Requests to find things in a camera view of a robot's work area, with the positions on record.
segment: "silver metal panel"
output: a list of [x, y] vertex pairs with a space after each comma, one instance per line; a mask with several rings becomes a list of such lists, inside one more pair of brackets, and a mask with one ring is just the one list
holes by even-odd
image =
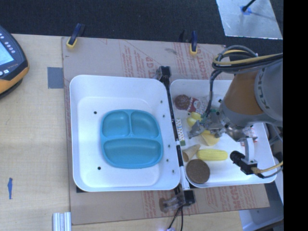
[[270, 0], [216, 0], [226, 36], [282, 39]]

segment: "white tray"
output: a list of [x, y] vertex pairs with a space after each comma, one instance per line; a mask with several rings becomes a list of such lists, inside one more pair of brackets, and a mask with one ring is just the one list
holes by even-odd
[[[214, 99], [213, 105], [219, 105], [218, 100], [223, 99], [225, 93], [230, 85], [230, 80], [214, 80]], [[187, 80], [179, 79], [175, 80], [170, 85], [170, 92], [172, 100], [178, 95], [185, 94], [189, 97], [195, 97], [201, 101], [207, 103], [209, 94], [209, 81], [208, 80]], [[181, 149], [184, 150], [192, 145], [200, 144], [200, 149], [213, 148], [222, 149], [228, 152], [228, 156], [234, 150], [241, 153], [245, 153], [244, 147], [240, 145], [239, 142], [235, 142], [227, 134], [224, 134], [219, 142], [214, 146], [205, 146], [204, 140], [201, 135], [192, 137], [188, 139], [188, 132], [190, 127], [188, 126], [186, 119], [189, 117], [187, 111], [179, 110], [173, 105], [173, 111], [175, 119], [180, 118], [182, 123], [182, 128], [185, 136], [186, 145], [182, 146]], [[254, 143], [255, 146], [255, 160], [257, 160], [257, 167], [260, 169], [266, 169], [275, 165], [274, 158], [270, 149], [270, 144], [267, 139], [266, 131], [262, 123], [254, 124], [253, 126], [255, 134], [257, 135], [257, 142]], [[246, 175], [236, 164], [233, 164], [231, 159], [228, 158], [225, 161], [216, 162], [206, 162], [210, 168], [210, 178], [204, 184], [196, 184], [189, 181], [193, 186], [198, 188], [205, 187], [219, 187], [219, 186], [232, 186], [232, 185], [246, 185], [246, 184], [257, 184], [257, 183], [269, 183], [275, 180], [276, 176], [270, 178], [261, 179], [256, 175]], [[270, 175], [276, 172], [276, 169], [263, 173], [264, 175]]]
[[[73, 177], [87, 192], [170, 190], [180, 181], [179, 161], [165, 86], [148, 78], [80, 75], [70, 83]], [[100, 145], [104, 114], [136, 109], [152, 114], [161, 129], [163, 158], [148, 168], [108, 164]]]

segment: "wooden table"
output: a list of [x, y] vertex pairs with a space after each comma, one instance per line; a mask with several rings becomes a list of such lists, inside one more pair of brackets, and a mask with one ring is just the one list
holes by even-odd
[[[51, 231], [52, 214], [70, 211], [64, 90], [48, 88], [48, 67], [63, 67], [61, 37], [13, 35], [30, 65], [0, 99], [0, 230]], [[12, 178], [12, 198], [8, 182]], [[154, 218], [72, 226], [73, 231], [164, 231]], [[180, 216], [174, 227], [180, 230]], [[184, 216], [183, 230], [241, 231], [238, 211]]]

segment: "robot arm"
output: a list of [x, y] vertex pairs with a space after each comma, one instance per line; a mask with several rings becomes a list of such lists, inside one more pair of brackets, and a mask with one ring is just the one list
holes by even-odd
[[[244, 60], [221, 62], [227, 56], [242, 56]], [[189, 137], [211, 131], [216, 137], [227, 133], [236, 142], [245, 144], [245, 155], [232, 152], [231, 160], [245, 174], [253, 174], [257, 167], [254, 160], [253, 140], [245, 131], [255, 123], [269, 123], [282, 127], [282, 69], [283, 54], [258, 57], [243, 46], [231, 46], [216, 56], [215, 69], [210, 79], [209, 103]], [[211, 109], [213, 82], [221, 72], [235, 74], [230, 87], [220, 102], [218, 110]]]

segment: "ice cream cone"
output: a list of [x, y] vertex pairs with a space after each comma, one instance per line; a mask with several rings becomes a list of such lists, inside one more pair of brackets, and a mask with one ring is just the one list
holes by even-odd
[[182, 155], [183, 155], [183, 160], [185, 163], [187, 163], [189, 160], [191, 160], [191, 158], [193, 157], [193, 155], [195, 155], [197, 153], [197, 151], [200, 149], [199, 144], [195, 144], [185, 150], [182, 151]]

